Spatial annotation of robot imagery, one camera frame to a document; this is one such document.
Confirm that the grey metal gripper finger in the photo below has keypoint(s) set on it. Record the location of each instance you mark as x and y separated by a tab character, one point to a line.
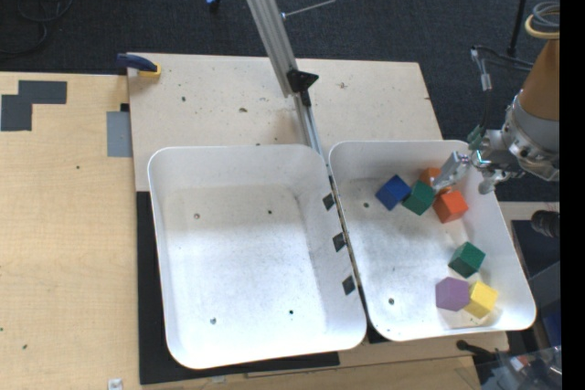
452	171
490	183

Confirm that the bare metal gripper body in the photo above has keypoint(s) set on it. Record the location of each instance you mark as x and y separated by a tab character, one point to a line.
525	157

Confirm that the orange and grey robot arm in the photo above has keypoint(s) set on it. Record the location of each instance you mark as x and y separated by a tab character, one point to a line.
544	87

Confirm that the orange cube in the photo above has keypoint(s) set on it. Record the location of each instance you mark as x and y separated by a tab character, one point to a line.
450	206
428	176

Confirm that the green cube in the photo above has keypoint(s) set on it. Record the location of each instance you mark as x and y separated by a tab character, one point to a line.
466	259
418	198

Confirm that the blue cube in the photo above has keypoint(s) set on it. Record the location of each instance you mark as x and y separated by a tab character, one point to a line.
392	192

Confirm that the white plastic tray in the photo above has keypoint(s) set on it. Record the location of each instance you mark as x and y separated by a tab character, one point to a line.
242	260
402	260

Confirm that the yellow cube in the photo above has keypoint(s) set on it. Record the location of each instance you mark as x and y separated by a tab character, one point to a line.
482	300

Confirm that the purple cube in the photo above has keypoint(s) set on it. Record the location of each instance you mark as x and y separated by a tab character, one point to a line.
451	294

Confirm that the pale wood board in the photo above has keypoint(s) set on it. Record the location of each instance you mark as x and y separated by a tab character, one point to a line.
219	105

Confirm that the black cylinder on white bracket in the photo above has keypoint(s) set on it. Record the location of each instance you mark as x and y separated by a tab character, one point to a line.
546	224

